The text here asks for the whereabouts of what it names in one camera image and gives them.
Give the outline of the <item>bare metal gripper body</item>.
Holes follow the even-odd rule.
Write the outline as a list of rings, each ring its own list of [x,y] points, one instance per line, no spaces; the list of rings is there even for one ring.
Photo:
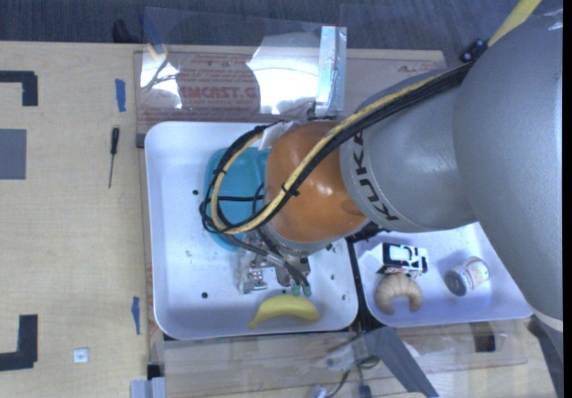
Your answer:
[[[276,282],[285,292],[311,293],[312,287],[308,280],[310,272],[306,255],[285,254],[279,258],[271,252],[263,255],[242,251],[238,258],[238,291],[266,291],[272,282]]]

